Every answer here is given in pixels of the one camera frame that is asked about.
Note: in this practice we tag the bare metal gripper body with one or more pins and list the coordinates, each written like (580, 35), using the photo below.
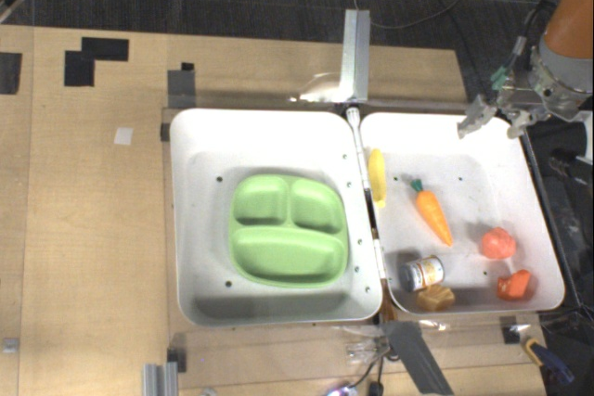
(554, 99)

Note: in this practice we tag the orange carrot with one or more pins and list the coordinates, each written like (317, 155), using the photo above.
(434, 213)

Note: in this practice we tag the tan toy biscuit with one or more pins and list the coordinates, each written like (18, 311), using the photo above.
(435, 297)

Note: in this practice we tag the yellow banana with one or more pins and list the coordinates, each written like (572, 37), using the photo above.
(377, 176)

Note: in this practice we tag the white plastic tray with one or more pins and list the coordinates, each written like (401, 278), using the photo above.
(204, 218)
(482, 181)

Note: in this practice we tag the green divided plate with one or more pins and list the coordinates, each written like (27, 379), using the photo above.
(287, 246)

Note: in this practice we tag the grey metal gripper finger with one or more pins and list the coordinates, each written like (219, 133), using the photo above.
(520, 123)
(475, 116)

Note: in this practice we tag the orange toy food piece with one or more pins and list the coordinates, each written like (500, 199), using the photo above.
(514, 285)

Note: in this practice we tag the small white and orange can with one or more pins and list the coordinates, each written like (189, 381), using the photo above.
(424, 272)

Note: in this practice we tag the black cylinder on white bracket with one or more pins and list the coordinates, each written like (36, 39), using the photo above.
(588, 134)

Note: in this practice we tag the pink-orange lumpy toy food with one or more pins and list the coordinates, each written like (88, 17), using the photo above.
(497, 243)

